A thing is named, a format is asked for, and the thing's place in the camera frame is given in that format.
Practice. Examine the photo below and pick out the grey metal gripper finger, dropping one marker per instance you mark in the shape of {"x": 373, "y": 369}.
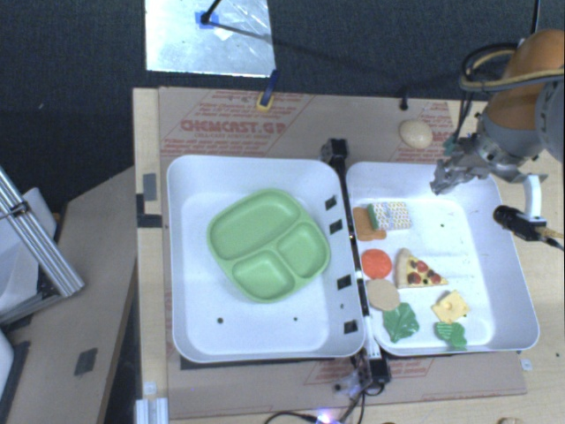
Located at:
{"x": 457, "y": 180}
{"x": 438, "y": 183}

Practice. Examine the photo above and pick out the brown cardboard board red print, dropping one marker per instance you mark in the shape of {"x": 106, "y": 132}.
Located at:
{"x": 229, "y": 126}

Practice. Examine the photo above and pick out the tan round biscuit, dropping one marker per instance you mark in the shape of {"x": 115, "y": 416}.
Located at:
{"x": 383, "y": 294}

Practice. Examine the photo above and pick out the green divided plate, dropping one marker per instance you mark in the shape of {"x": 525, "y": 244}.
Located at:
{"x": 265, "y": 245}

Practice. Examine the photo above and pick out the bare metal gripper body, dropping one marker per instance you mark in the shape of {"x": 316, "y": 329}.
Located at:
{"x": 472, "y": 159}

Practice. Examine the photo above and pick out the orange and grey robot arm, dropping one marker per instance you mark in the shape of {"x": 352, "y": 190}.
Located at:
{"x": 516, "y": 108}

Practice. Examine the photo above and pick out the black cylinder on white bracket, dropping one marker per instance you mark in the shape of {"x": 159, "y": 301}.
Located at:
{"x": 521, "y": 223}

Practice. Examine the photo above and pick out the toy pizza slice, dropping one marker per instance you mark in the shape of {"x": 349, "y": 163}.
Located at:
{"x": 412, "y": 272}

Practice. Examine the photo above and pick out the thin black and white rod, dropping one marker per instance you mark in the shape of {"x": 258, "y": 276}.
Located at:
{"x": 353, "y": 245}

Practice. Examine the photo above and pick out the large green lettuce leaf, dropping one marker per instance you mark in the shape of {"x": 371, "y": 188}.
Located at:
{"x": 399, "y": 323}

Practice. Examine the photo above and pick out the yellow cheese slice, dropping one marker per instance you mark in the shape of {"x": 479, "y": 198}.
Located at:
{"x": 450, "y": 308}

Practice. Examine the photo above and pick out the white plastic tray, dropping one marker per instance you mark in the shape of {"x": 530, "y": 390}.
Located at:
{"x": 198, "y": 316}
{"x": 494, "y": 289}

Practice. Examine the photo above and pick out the orange round tomato slice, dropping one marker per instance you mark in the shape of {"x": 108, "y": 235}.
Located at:
{"x": 376, "y": 264}

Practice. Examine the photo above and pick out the small green lettuce leaf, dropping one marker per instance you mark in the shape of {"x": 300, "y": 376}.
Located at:
{"x": 451, "y": 334}

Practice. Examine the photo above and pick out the beige bread roll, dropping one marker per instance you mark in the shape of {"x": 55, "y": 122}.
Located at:
{"x": 416, "y": 133}

